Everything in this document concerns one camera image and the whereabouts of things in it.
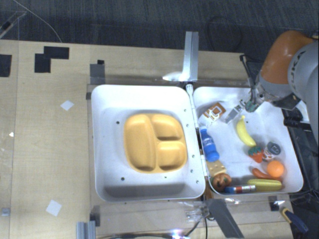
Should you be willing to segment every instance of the toy banana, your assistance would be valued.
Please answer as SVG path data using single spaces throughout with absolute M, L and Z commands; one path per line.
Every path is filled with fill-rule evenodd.
M 255 185 L 256 191 L 276 191 L 281 190 L 282 184 L 277 180 L 268 179 L 251 179 L 247 182 L 248 185 Z
M 247 132 L 244 118 L 245 116 L 243 115 L 241 119 L 237 122 L 237 125 L 236 125 L 237 134 L 244 144 L 246 144 L 249 147 L 255 147 L 256 142 Z

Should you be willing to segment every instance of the white square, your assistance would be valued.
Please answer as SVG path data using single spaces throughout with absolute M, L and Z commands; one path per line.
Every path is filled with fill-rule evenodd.
M 50 204 L 46 208 L 46 211 L 54 216 L 58 216 L 59 211 L 61 210 L 62 205 L 58 202 L 51 200 Z
M 72 106 L 74 106 L 74 103 L 72 103 L 71 101 L 67 100 L 65 101 L 63 104 L 61 104 L 61 107 L 63 109 L 65 109 L 66 111 L 68 111 Z

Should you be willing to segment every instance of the sink basin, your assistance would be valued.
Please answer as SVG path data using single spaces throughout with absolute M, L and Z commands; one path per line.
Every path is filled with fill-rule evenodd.
M 102 200 L 194 199 L 202 195 L 204 173 L 186 91 L 166 86 L 100 85 L 93 90 L 91 101 L 95 186 Z M 144 147 L 128 148 L 127 144 L 134 146 L 143 137 L 150 139 Z

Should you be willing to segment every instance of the water bottle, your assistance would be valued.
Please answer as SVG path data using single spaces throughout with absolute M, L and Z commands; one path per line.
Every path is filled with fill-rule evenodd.
M 203 151 L 208 162 L 214 162 L 219 159 L 219 154 L 216 150 L 213 138 L 207 133 L 207 127 L 201 126 L 199 128 L 200 137 L 203 144 Z

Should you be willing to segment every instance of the toy orange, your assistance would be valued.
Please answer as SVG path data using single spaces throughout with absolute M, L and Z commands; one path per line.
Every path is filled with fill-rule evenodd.
M 277 160 L 270 161 L 267 165 L 267 172 L 275 178 L 282 176 L 284 171 L 284 165 Z

